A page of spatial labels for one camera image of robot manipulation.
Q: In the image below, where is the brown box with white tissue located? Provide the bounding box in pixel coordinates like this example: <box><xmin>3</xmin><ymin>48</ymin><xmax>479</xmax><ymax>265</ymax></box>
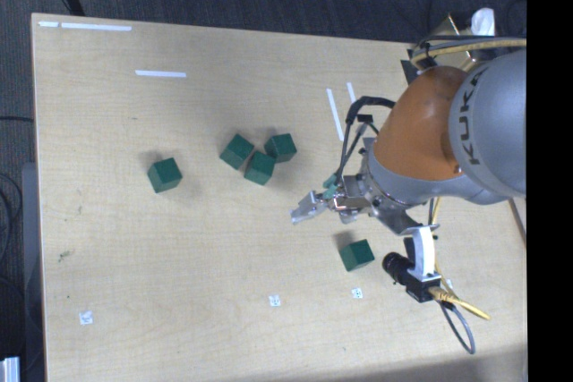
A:
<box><xmin>427</xmin><ymin>6</ymin><xmax>497</xmax><ymax>62</ymax></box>

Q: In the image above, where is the green cube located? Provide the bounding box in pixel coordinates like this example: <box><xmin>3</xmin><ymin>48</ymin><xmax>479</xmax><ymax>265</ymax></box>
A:
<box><xmin>218</xmin><ymin>132</ymin><xmax>256</xmax><ymax>171</ymax></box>
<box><xmin>243</xmin><ymin>150</ymin><xmax>278</xmax><ymax>187</ymax></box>
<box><xmin>263</xmin><ymin>132</ymin><xmax>298</xmax><ymax>164</ymax></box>
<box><xmin>147</xmin><ymin>157</ymin><xmax>184</xmax><ymax>195</ymax></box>
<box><xmin>338</xmin><ymin>238</ymin><xmax>376</xmax><ymax>273</ymax></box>

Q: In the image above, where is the black cylinder on white bracket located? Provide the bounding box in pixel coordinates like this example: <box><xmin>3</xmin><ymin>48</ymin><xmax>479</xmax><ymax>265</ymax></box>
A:
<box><xmin>381</xmin><ymin>224</ymin><xmax>444</xmax><ymax>304</ymax></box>

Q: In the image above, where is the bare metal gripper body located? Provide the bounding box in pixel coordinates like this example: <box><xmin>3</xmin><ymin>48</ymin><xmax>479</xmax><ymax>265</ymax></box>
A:
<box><xmin>329</xmin><ymin>174</ymin><xmax>424</xmax><ymax>235</ymax></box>

